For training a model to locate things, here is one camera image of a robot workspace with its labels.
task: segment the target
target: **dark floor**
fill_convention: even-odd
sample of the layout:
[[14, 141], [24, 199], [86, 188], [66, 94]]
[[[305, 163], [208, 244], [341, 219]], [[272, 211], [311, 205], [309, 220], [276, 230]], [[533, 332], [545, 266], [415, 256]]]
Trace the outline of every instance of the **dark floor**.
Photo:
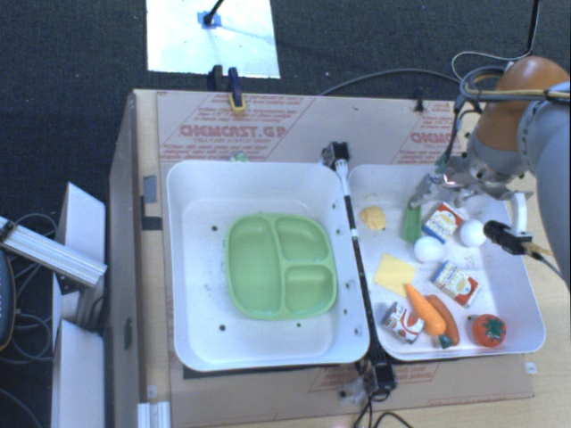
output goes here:
[[[533, 0], [270, 0], [282, 78], [245, 79], [247, 92], [316, 95], [378, 70], [451, 74], [464, 50], [502, 56], [527, 46]], [[571, 0], [542, 0], [536, 54], [569, 70]], [[107, 177], [128, 92], [204, 90], [205, 78], [146, 70], [145, 0], [0, 0], [0, 215], [58, 218], [73, 182], [106, 201]], [[465, 59], [467, 72], [482, 59]], [[456, 87], [429, 76], [380, 78], [346, 95], [453, 100]], [[38, 275], [20, 307], [50, 315], [50, 279]], [[37, 338], [42, 347], [43, 337]], [[49, 426], [49, 364], [0, 362], [0, 388]], [[0, 395], [0, 426], [32, 426]]]

